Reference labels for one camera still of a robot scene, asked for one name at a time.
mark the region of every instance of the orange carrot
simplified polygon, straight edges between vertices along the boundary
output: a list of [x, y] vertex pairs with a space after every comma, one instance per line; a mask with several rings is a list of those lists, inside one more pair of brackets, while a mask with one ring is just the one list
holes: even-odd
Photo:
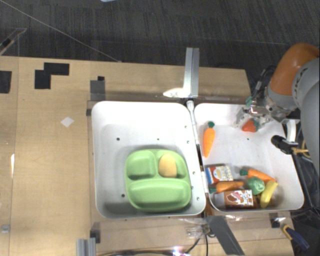
[[263, 173], [262, 171], [255, 170], [255, 169], [249, 169], [249, 170], [240, 170], [240, 175], [245, 176], [248, 175], [248, 179], [251, 179], [252, 177], [257, 177], [260, 180], [263, 180], [266, 184], [268, 181], [274, 181], [277, 182], [274, 178], [270, 177], [269, 175]]
[[236, 190], [244, 184], [245, 183], [243, 181], [220, 181], [215, 185], [215, 187], [210, 189], [210, 193], [221, 193], [224, 191]]
[[209, 156], [212, 145], [214, 144], [214, 140], [216, 137], [216, 131], [213, 129], [215, 126], [214, 122], [208, 122], [209, 128], [205, 129], [203, 134], [203, 150], [204, 156], [207, 158]]
[[253, 118], [249, 119], [244, 126], [242, 126], [242, 131], [255, 133], [259, 129], [259, 123]]

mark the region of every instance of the black cable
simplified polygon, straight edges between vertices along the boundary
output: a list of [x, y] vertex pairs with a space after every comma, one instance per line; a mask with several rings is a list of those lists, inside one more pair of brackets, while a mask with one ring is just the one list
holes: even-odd
[[[199, 237], [195, 243], [185, 252], [186, 254], [188, 254], [189, 252], [191, 252], [191, 250], [193, 248], [196, 247], [196, 245], [198, 244], [198, 242], [200, 241], [201, 237]], [[208, 239], [207, 236], [205, 235], [205, 241], [206, 241], [206, 245], [207, 245], [207, 256], [208, 256]], [[139, 255], [139, 254], [161, 254], [161, 255], [165, 255], [165, 256], [172, 256], [173, 252], [172, 251], [161, 251], [161, 250], [140, 250], [140, 251], [134, 251], [134, 250], [128, 250], [128, 251], [124, 251], [124, 252], [118, 252], [118, 253], [111, 253], [111, 254], [102, 254], [100, 256], [117, 256], [117, 255], [121, 255], [121, 256], [134, 256], [134, 255]]]
[[259, 92], [264, 90], [265, 87], [264, 86], [262, 87], [262, 84], [263, 84], [263, 80], [264, 80], [265, 76], [267, 75], [267, 73], [274, 72], [275, 70], [276, 70], [276, 66], [275, 65], [269, 65], [267, 68], [265, 68], [261, 72], [261, 74], [259, 76], [259, 79], [258, 79], [258, 81], [256, 83], [256, 86], [255, 86], [255, 88], [254, 88], [254, 90], [252, 92], [252, 95], [251, 95], [252, 98], [256, 97], [256, 95]]
[[201, 236], [195, 241], [195, 243], [188, 250], [186, 250], [186, 252], [185, 252], [186, 254], [190, 253], [191, 250], [196, 247], [196, 245], [200, 241], [200, 238], [201, 238]]
[[310, 164], [313, 164], [313, 163], [314, 163], [311, 159], [305, 157], [304, 155], [299, 155], [299, 157], [300, 157], [301, 159], [305, 160], [306, 162], [309, 162]]
[[206, 244], [206, 256], [208, 256], [208, 252], [209, 252], [209, 244], [208, 244], [208, 238], [207, 238], [207, 235], [205, 234], [204, 235], [204, 238], [205, 238], [205, 244]]
[[172, 256], [172, 251], [160, 251], [160, 250], [140, 250], [140, 251], [134, 251], [134, 250], [128, 250], [124, 252], [117, 252], [117, 253], [111, 253], [111, 254], [101, 254], [100, 256], [134, 256], [134, 255], [139, 255], [139, 254], [161, 254], [165, 256]]

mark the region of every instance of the wooden countertop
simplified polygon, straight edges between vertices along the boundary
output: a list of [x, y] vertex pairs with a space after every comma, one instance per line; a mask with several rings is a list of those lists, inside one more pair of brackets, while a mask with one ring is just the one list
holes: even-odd
[[[51, 89], [35, 89], [35, 70], [43, 70], [44, 62], [70, 64], [69, 76], [52, 75]], [[76, 255], [77, 239], [88, 239], [91, 229], [86, 116], [90, 80], [105, 77], [107, 94], [162, 95], [166, 90], [182, 87], [184, 67], [0, 56], [0, 70], [12, 71], [10, 93], [0, 94], [0, 124], [5, 120], [0, 129], [6, 129], [5, 136], [10, 139], [8, 144], [0, 145], [0, 174], [5, 181], [0, 185], [0, 220], [2, 225], [11, 225], [9, 235], [0, 234], [0, 253]], [[246, 73], [239, 69], [200, 68], [199, 94], [246, 98], [250, 94]], [[61, 124], [67, 117], [74, 120], [69, 127]], [[8, 159], [13, 152], [12, 183]], [[290, 224], [290, 215], [282, 214]], [[186, 238], [186, 230], [178, 225], [163, 238], [157, 237], [161, 232], [155, 232], [156, 229], [124, 230], [117, 229], [118, 224], [114, 220], [106, 222], [106, 227], [114, 232], [106, 243], [114, 248], [121, 248], [119, 239], [130, 239], [143, 232], [148, 234], [140, 243], [145, 248], [166, 247], [166, 242], [172, 242], [176, 236], [177, 243], [185, 241], [182, 246], [194, 242]], [[279, 229], [270, 228], [266, 215], [252, 221], [231, 222], [230, 226], [246, 255], [264, 255], [266, 251], [272, 255], [293, 255], [290, 241]], [[209, 243], [212, 255], [224, 255], [216, 238], [210, 238]], [[103, 246], [97, 245], [97, 249], [102, 252]], [[202, 256], [205, 251], [202, 239], [192, 255]]]

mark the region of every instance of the green divided plate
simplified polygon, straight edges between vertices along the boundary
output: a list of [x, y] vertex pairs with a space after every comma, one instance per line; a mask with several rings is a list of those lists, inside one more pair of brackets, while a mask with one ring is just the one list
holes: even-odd
[[[177, 177], [162, 177], [159, 160], [164, 154], [175, 159]], [[191, 184], [183, 157], [171, 150], [145, 149], [131, 153], [125, 163], [125, 186], [129, 202], [143, 212], [182, 209], [191, 199]]]

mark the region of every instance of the tape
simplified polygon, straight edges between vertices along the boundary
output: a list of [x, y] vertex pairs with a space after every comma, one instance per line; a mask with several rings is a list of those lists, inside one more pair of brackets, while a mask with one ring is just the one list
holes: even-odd
[[73, 120], [71, 117], [67, 116], [61, 121], [61, 124], [63, 124], [65, 127], [69, 127], [74, 121], [75, 120]]
[[34, 71], [34, 89], [51, 89], [51, 76], [43, 70]]
[[44, 63], [44, 74], [45, 75], [59, 75], [59, 76], [69, 76], [69, 67], [67, 63]]
[[0, 71], [0, 94], [8, 94], [11, 88], [11, 71]]

